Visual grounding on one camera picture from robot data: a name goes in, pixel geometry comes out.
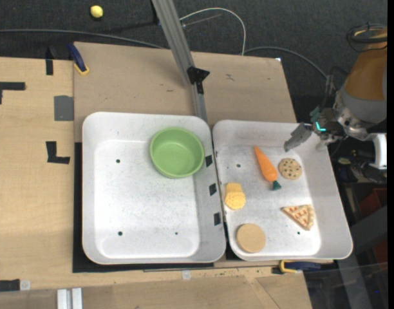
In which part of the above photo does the black cylinder on white bracket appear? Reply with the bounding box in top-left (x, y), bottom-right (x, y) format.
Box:
top-left (339, 133), bottom-right (388, 183)

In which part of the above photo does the pizza slice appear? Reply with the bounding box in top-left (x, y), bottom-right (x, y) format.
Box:
top-left (280, 204), bottom-right (315, 232)

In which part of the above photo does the white plastic tray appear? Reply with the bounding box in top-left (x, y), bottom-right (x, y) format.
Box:
top-left (211, 119), bottom-right (354, 263)
top-left (82, 111), bottom-right (227, 266)

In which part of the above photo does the brown cardboard board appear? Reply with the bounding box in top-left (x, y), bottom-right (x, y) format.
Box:
top-left (73, 41), bottom-right (335, 269)

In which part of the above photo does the green bowl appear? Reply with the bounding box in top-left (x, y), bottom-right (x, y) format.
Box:
top-left (149, 126), bottom-right (206, 180)

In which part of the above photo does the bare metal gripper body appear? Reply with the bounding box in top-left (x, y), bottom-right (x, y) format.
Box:
top-left (318, 106), bottom-right (369, 142)

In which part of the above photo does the round tan biscuit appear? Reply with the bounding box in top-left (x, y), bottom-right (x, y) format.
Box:
top-left (235, 223), bottom-right (267, 254)

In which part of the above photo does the orange carrot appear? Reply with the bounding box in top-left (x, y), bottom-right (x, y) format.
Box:
top-left (253, 145), bottom-right (282, 192)

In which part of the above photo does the chocolate chip biscuit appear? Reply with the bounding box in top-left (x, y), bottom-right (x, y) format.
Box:
top-left (277, 157), bottom-right (303, 182)

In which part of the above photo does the yellow corn cob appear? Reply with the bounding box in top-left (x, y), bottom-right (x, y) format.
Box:
top-left (223, 182), bottom-right (247, 211)

